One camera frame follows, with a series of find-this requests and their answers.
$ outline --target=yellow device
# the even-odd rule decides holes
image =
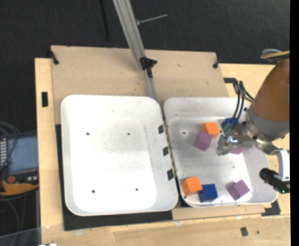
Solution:
[[[35,131],[0,137],[0,167],[1,195],[19,195],[39,187]]]

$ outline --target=white tray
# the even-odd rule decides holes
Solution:
[[[167,211],[178,201],[162,110],[149,97],[61,103],[65,199],[79,216]]]
[[[163,110],[179,184],[186,178],[198,176],[202,185],[216,185],[218,198],[212,202],[200,202],[197,194],[185,197],[181,190],[184,201],[192,207],[271,203],[277,198],[277,192],[272,186],[259,177],[260,170],[270,166],[266,155],[256,147],[239,155],[218,156],[216,147],[219,136],[212,140],[206,151],[194,147],[196,136],[205,122],[217,122],[222,132],[221,123],[233,116],[236,103],[237,99],[230,97],[174,97],[164,103]],[[241,179],[250,192],[235,201],[227,188]]]

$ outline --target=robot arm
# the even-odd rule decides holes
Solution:
[[[234,149],[256,146],[267,155],[277,155],[279,172],[262,169],[260,177],[281,193],[290,192],[288,150],[277,148],[272,142],[289,133],[289,51],[264,54],[262,58],[276,61],[261,85],[245,120],[238,121],[220,136],[217,154],[226,155]],[[240,83],[238,89],[244,94]]]

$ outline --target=black mat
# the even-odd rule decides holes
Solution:
[[[102,226],[128,225],[137,223],[158,222],[164,220],[172,220],[172,212],[153,212],[153,213],[136,213],[136,214],[117,214],[105,216],[77,216],[73,214],[66,206],[64,197],[64,181],[62,167],[62,142],[61,142],[61,125],[55,126],[57,154],[59,162],[59,175],[61,184],[61,199],[64,219],[64,229],[78,230]]]

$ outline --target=purple cube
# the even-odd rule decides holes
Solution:
[[[196,137],[194,147],[206,151],[207,148],[210,146],[211,141],[212,136],[210,134],[207,134],[204,131],[200,131],[200,133]]]
[[[237,183],[228,188],[228,192],[234,200],[238,200],[240,197],[244,196],[249,191],[250,189],[243,180],[238,181]]]
[[[231,152],[231,154],[239,155],[245,150],[246,150],[245,147],[239,147],[239,148],[234,148],[234,149],[230,150],[230,152]]]
[[[198,193],[200,202],[211,202],[214,201],[217,197],[217,189],[214,184],[202,185],[203,189]]]

